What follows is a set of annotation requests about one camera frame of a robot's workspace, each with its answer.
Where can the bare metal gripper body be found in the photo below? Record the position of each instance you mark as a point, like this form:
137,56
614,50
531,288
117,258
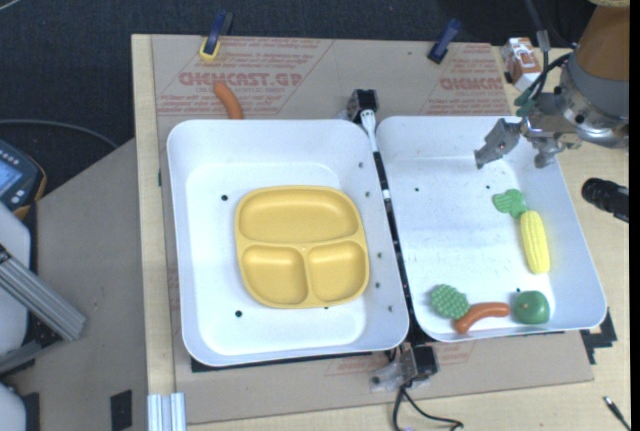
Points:
555,119

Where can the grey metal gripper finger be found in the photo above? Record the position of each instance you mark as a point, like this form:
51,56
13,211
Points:
546,155
496,141

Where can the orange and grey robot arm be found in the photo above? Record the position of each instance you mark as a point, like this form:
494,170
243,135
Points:
607,24

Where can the orange and white carton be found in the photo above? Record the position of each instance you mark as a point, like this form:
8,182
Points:
522,61

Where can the yellow corn with green husk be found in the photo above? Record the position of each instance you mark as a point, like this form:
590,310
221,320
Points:
535,241

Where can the white plastic tray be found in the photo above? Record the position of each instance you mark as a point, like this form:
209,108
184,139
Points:
450,229
210,269

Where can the thin black and white rod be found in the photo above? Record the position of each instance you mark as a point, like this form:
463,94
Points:
385,191

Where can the green apple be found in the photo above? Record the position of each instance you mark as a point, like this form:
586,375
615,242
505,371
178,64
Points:
531,308

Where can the green grapes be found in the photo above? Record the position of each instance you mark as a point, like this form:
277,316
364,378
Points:
447,301

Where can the orange sausage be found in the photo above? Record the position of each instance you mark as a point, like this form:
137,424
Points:
228,99
482,314

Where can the brown cardboard board red print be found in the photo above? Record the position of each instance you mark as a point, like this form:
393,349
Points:
300,64

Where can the yellow divided plate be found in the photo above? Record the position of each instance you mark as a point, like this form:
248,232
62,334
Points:
300,249

